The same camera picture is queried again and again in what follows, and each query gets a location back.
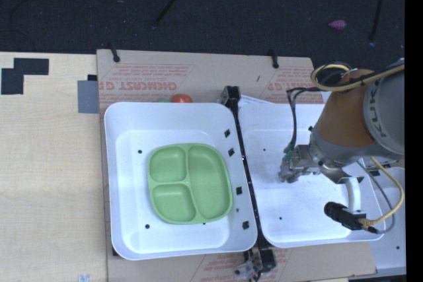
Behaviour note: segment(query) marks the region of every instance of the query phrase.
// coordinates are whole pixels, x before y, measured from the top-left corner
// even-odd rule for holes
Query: white tray
[[[254,245],[254,211],[235,120],[228,108],[214,103],[119,102],[107,109],[104,124],[112,243],[120,256],[144,260],[241,252]],[[175,143],[205,143],[223,155],[233,194],[231,211],[224,218],[206,224],[175,225],[154,212],[147,159],[155,148]]]
[[[298,104],[297,144],[308,144],[309,126],[314,126],[322,104]],[[274,246],[290,248],[315,244],[377,240],[380,234],[349,230],[327,217],[327,202],[348,206],[344,184],[334,184],[323,174],[300,176],[292,184],[282,183],[278,172],[284,148],[292,137],[293,120],[288,104],[248,104],[239,110],[245,153],[256,196],[264,237]],[[360,183],[362,209],[367,218],[381,216],[371,180],[358,164],[344,168],[351,176],[364,176]],[[385,223],[377,225],[385,229]]]

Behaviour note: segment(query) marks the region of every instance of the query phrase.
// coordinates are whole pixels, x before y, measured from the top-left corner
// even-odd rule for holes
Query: cable
[[[362,164],[361,164],[361,162],[360,161],[357,161],[357,163],[359,164],[359,166],[360,167],[362,167],[363,168],[363,170],[367,173],[367,175],[371,178],[371,180],[375,183],[375,185],[379,188],[379,191],[381,192],[381,194],[383,195],[383,197],[385,198],[385,201],[387,202],[387,204],[388,204],[388,207],[390,208],[390,209],[392,209],[393,207],[392,207],[392,204],[391,204],[391,202],[389,201],[389,198],[387,197],[387,195],[386,195],[386,193],[385,193],[385,191],[383,190],[383,188],[382,188],[382,186],[381,186],[381,184],[375,179],[375,177],[372,175],[372,173],[365,167],[365,166],[363,166]],[[392,217],[392,222],[391,222],[391,225],[387,228],[387,229],[385,229],[385,230],[377,230],[377,233],[378,234],[385,234],[385,233],[387,233],[387,232],[389,232],[389,231],[391,231],[392,229],[393,229],[393,227],[395,226],[395,214],[392,214],[391,215],[391,217]]]
[[[369,220],[369,219],[358,219],[358,222],[360,222],[363,225],[363,228],[368,229],[370,226],[375,225],[376,223],[379,223],[385,219],[387,219],[388,217],[390,217],[391,215],[393,215],[393,213],[395,213],[399,207],[403,204],[404,201],[404,190],[403,187],[400,185],[400,183],[397,181],[397,179],[395,179],[380,163],[379,161],[377,161],[374,157],[370,157],[370,159],[376,164],[376,166],[378,167],[378,169],[380,169],[382,172],[384,172],[388,178],[390,178],[394,184],[398,187],[399,191],[400,191],[400,197],[399,200],[397,202],[397,204],[394,206],[394,208],[391,208],[390,211],[388,211],[387,213],[383,214],[381,217],[378,217],[377,219],[374,220]]]
[[[311,73],[311,82],[318,87],[320,90],[323,91],[331,91],[331,92],[339,92],[339,91],[345,91],[345,90],[350,90],[359,86],[364,86],[372,81],[378,80],[380,78],[383,77],[387,77],[388,75],[400,72],[402,70],[404,70],[404,63],[398,65],[398,66],[394,66],[394,67],[390,67],[385,71],[379,72],[379,73],[370,73],[367,75],[362,75],[361,77],[355,78],[355,79],[350,79],[347,83],[341,84],[341,85],[323,85],[319,82],[319,80],[317,79],[317,75],[319,74],[319,72],[321,72],[324,69],[331,69],[331,68],[337,68],[337,69],[343,69],[345,71],[349,71],[349,69],[347,68],[347,66],[343,65],[343,64],[339,64],[339,63],[330,63],[327,65],[323,65],[320,66],[318,68],[316,68],[312,73]]]

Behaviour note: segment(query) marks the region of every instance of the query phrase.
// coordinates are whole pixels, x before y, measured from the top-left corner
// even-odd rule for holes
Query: red tomato
[[[192,99],[186,94],[175,94],[172,96],[171,102],[192,102]]]

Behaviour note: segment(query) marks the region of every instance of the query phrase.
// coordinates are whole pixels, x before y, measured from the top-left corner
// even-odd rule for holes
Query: black connector
[[[353,213],[340,203],[328,202],[325,205],[325,214],[348,229],[363,229],[363,225],[358,222],[358,219],[365,219],[365,213]]]

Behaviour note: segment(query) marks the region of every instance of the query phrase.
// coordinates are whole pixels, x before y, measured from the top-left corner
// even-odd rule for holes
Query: green object
[[[153,208],[168,223],[216,221],[232,208],[231,181],[220,152],[202,143],[156,148],[148,158]]]

